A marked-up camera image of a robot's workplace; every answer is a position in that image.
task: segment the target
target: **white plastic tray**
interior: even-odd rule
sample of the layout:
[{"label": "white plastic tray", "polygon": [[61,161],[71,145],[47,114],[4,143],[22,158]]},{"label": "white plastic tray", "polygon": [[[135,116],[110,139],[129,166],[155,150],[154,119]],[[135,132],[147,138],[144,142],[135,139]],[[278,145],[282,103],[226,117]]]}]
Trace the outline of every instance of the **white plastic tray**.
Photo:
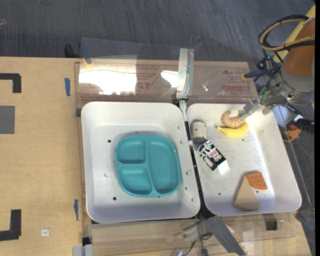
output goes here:
[{"label": "white plastic tray", "polygon": [[[169,103],[90,102],[81,111],[86,208],[98,223],[186,219],[200,198],[182,112]],[[181,169],[177,191],[162,197],[136,197],[118,182],[115,148],[130,135],[159,135],[174,144]]]},{"label": "white plastic tray", "polygon": [[[291,212],[302,203],[301,194],[273,112],[262,113],[261,106],[246,118],[249,131],[242,137],[230,138],[217,130],[222,126],[221,115],[231,111],[231,117],[242,110],[242,104],[193,104],[187,109],[187,118],[206,123],[207,138],[226,157],[230,171],[224,176],[212,171],[195,156],[207,208],[218,216],[237,216],[264,213]],[[244,211],[232,206],[244,174],[260,171],[267,190],[253,190],[260,209]]]}]

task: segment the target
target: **wooden table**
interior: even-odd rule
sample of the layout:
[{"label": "wooden table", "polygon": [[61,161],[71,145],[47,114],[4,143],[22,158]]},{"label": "wooden table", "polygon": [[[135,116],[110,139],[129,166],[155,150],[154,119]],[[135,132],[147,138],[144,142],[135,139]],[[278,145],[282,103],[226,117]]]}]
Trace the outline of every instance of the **wooden table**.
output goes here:
[{"label": "wooden table", "polygon": [[[67,256],[72,255],[73,246],[82,244],[83,198],[75,87],[75,63],[79,61],[0,57],[0,73],[19,73],[22,89],[21,93],[13,93],[12,81],[0,80],[0,106],[15,109],[14,134],[0,134],[0,232],[10,230],[11,210],[21,210],[21,235],[0,241],[0,256]],[[68,79],[70,96],[66,93]],[[288,216],[290,230],[283,238],[271,236],[250,241],[249,236],[255,234],[247,230],[247,239],[240,243],[247,255],[311,255],[301,224],[291,213]],[[238,219],[225,221],[236,225]],[[47,228],[49,235],[43,235]],[[105,235],[113,230],[104,228],[108,230]],[[221,245],[206,243],[210,255],[226,255]],[[108,255],[98,243],[95,248],[94,255]],[[197,244],[189,255],[199,255],[199,250]],[[170,248],[130,256],[170,256],[172,252]]]}]

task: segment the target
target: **teal divided plate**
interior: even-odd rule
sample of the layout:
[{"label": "teal divided plate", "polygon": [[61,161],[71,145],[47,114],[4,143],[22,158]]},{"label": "teal divided plate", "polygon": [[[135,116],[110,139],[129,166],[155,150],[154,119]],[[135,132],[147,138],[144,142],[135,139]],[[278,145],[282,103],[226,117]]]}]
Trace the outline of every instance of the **teal divided plate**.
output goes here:
[{"label": "teal divided plate", "polygon": [[181,182],[174,144],[158,135],[123,138],[115,149],[115,165],[121,188],[136,197],[163,197]]}]

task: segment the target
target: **yellow banana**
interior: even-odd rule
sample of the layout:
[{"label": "yellow banana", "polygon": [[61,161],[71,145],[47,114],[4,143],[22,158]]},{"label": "yellow banana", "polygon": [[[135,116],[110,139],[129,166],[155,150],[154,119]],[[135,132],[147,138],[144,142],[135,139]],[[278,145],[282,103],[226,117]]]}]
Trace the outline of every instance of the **yellow banana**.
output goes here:
[{"label": "yellow banana", "polygon": [[223,132],[223,134],[227,137],[236,138],[236,137],[245,135],[249,129],[249,125],[248,123],[245,122],[241,124],[238,128],[228,128],[228,127],[218,126],[217,129]]}]

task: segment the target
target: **gray square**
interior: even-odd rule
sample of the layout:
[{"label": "gray square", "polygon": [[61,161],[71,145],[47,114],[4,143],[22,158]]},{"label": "gray square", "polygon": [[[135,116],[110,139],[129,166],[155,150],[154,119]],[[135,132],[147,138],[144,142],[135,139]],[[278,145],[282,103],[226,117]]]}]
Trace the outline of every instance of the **gray square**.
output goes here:
[{"label": "gray square", "polygon": [[15,133],[15,106],[0,106],[0,134]]}]

